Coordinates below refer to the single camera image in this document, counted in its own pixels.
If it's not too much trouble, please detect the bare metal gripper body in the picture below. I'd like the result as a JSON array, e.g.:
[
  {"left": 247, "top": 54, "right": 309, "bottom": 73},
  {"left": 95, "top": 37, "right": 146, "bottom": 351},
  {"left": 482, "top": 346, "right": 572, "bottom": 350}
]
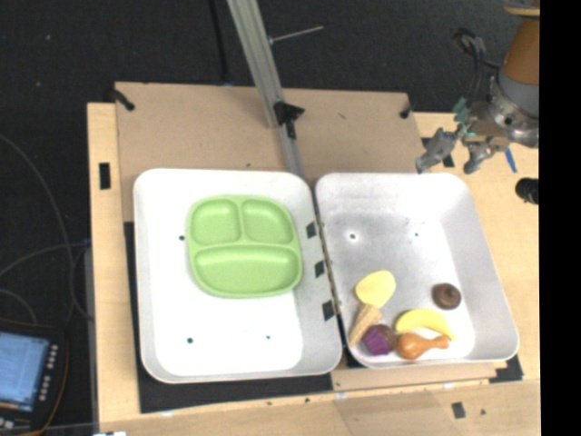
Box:
[{"left": 461, "top": 100, "right": 540, "bottom": 150}]

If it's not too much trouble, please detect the white plastic tray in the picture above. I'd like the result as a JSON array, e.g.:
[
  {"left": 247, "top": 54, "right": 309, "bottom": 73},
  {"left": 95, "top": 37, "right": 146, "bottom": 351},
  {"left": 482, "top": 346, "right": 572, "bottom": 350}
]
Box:
[
  {"left": 132, "top": 166, "right": 344, "bottom": 385},
  {"left": 313, "top": 171, "right": 521, "bottom": 371}
]

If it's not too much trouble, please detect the brown chocolate doughnut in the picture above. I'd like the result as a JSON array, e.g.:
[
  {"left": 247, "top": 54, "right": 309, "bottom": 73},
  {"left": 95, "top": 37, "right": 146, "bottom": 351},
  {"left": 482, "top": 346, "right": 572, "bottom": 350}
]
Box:
[{"left": 430, "top": 282, "right": 463, "bottom": 312}]

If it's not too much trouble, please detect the yellow ice cream cone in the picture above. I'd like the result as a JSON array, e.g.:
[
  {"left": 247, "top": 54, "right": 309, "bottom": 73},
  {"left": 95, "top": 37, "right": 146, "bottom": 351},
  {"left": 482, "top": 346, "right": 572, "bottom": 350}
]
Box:
[{"left": 348, "top": 269, "right": 398, "bottom": 349}]

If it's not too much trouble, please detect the yellow banana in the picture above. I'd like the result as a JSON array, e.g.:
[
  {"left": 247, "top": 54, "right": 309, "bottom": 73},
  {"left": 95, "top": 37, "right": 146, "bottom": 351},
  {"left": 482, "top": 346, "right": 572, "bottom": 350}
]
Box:
[{"left": 393, "top": 307, "right": 458, "bottom": 342}]

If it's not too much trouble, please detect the brown chicken drumstick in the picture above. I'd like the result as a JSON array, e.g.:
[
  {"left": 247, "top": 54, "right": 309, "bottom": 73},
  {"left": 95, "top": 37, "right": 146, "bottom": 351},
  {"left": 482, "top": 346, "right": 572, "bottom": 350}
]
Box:
[{"left": 395, "top": 332, "right": 451, "bottom": 361}]

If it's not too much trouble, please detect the green divided plate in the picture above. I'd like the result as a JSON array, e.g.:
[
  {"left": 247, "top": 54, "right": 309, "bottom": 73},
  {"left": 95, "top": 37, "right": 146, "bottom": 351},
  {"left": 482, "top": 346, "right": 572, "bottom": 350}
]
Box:
[{"left": 185, "top": 193, "right": 305, "bottom": 300}]

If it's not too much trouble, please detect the brown cardboard board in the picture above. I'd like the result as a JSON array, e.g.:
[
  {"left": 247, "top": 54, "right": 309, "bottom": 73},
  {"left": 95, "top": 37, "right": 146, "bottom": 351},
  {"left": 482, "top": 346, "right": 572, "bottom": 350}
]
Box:
[{"left": 113, "top": 81, "right": 503, "bottom": 392}]

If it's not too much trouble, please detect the black cylinder on white bracket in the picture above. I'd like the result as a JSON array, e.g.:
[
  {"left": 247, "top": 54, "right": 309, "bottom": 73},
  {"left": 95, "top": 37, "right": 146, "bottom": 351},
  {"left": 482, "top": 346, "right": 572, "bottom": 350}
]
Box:
[{"left": 515, "top": 176, "right": 540, "bottom": 204}]

